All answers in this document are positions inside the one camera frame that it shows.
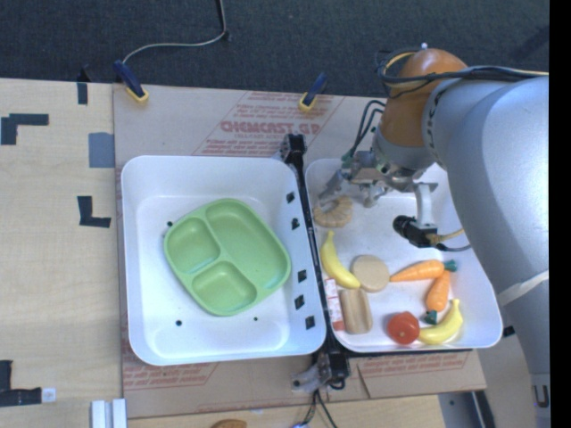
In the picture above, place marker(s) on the red and white packet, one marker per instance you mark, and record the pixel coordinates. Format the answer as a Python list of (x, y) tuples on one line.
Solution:
[(331, 292)]

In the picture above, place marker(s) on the thin black rod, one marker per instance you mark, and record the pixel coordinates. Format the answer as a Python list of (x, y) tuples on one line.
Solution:
[(312, 248)]

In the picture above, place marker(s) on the red tomato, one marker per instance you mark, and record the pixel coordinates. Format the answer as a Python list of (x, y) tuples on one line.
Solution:
[(403, 328)]

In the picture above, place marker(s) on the orange-brown toy bread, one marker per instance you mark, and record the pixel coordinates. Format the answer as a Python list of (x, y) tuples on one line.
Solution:
[(228, 424)]

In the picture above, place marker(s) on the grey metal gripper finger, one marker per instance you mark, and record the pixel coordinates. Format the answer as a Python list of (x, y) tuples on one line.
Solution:
[(370, 198), (332, 185)]

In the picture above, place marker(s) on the black cylinder on white bracket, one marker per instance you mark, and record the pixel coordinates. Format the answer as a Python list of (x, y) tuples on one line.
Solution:
[(415, 230)]

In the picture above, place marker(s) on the brown cardboard board red print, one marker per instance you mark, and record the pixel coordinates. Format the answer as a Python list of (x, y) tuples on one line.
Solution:
[(178, 118)]

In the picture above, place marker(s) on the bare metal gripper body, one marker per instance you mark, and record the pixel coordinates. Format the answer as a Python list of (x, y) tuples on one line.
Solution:
[(372, 174)]

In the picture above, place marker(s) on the white plastic tray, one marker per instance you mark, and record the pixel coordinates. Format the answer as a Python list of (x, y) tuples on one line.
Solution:
[(151, 328), (379, 239)]

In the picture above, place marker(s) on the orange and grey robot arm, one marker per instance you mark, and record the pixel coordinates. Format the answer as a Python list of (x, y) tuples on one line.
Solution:
[(490, 158)]

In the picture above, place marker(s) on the yellow banana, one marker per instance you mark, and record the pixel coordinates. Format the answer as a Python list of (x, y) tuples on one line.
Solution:
[(332, 263), (446, 328)]

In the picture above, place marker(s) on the orange carrot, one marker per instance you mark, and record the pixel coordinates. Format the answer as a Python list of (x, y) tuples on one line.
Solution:
[(438, 294), (417, 271)]

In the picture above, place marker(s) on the tan bread bun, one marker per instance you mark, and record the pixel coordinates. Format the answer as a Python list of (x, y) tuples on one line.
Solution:
[(355, 311)]

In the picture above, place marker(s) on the green divided plate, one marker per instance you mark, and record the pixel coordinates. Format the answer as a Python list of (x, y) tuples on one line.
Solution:
[(241, 243)]

